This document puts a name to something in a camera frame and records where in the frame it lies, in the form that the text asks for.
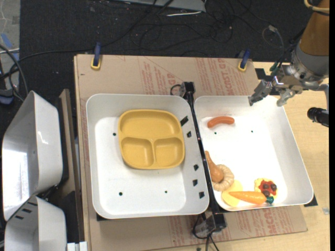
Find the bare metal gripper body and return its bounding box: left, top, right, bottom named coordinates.
left=271, top=64, right=328, bottom=94

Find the orange sausage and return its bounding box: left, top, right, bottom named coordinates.
left=207, top=116, right=236, bottom=130

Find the beige ridged doughnut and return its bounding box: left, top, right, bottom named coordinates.
left=210, top=164, right=235, bottom=192

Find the brown chicken drumstick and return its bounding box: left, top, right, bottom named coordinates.
left=204, top=150, right=225, bottom=184

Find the yellow pizza slice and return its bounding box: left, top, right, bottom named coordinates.
left=254, top=177, right=278, bottom=197

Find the orange carrot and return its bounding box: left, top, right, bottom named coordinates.
left=228, top=190, right=275, bottom=206

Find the pale yellow round biscuit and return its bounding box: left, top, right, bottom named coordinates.
left=221, top=179, right=244, bottom=208

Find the brown cardboard board red print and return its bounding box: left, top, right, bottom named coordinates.
left=73, top=54, right=308, bottom=251

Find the yellow divided plate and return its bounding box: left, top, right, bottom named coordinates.
left=117, top=109, right=186, bottom=170

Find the black cylinder on white bracket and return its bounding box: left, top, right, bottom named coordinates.
left=307, top=84, right=330, bottom=128

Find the black block with thin wires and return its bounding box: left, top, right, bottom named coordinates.
left=194, top=212, right=228, bottom=238
left=180, top=81, right=197, bottom=99

